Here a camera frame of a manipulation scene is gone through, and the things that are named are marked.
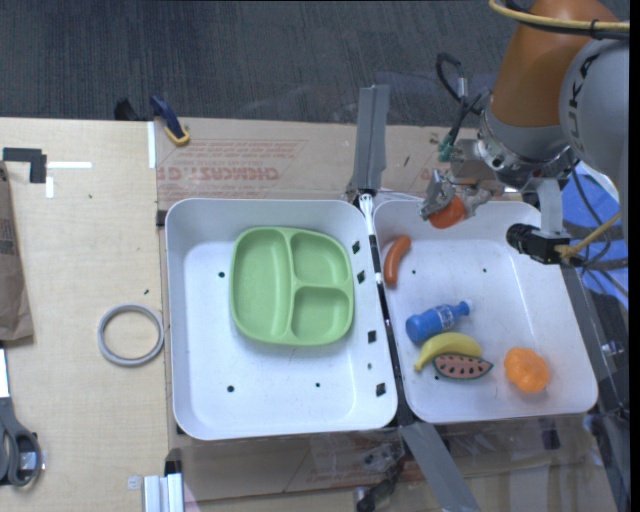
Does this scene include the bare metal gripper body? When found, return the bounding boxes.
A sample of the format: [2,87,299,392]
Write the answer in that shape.
[446,138,507,197]

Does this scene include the red orange toy food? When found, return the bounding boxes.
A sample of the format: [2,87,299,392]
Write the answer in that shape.
[428,195,469,230]

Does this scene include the orange sausage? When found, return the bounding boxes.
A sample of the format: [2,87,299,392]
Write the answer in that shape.
[382,234,413,288]

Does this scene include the white plastic tray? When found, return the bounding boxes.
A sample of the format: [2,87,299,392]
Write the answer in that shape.
[372,198,600,426]
[164,197,400,442]

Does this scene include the blue bottle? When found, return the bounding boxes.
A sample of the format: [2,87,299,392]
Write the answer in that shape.
[404,298,474,345]

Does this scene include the yellow banana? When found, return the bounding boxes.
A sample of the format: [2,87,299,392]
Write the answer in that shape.
[413,331,483,373]

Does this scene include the watermelon slice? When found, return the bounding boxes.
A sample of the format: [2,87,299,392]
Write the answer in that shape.
[432,353,495,381]

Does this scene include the orange lumpy toy fruit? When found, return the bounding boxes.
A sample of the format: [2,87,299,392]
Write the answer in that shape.
[502,346,551,394]

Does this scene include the green divided plate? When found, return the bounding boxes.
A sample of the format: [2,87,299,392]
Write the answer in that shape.
[228,225,356,347]

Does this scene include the brown cardboard board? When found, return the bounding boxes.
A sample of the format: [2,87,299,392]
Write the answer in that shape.
[153,117,619,503]

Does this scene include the brown paper bag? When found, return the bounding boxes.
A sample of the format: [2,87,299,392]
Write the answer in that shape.
[0,159,36,343]

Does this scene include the grey scissors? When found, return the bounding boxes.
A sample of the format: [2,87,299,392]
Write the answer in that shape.
[0,344,45,488]

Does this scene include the black cylinder on white bracket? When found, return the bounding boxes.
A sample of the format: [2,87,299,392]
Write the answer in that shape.
[505,177,574,266]

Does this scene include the white tape ring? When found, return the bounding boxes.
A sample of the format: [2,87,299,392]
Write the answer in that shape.
[96,302,166,368]

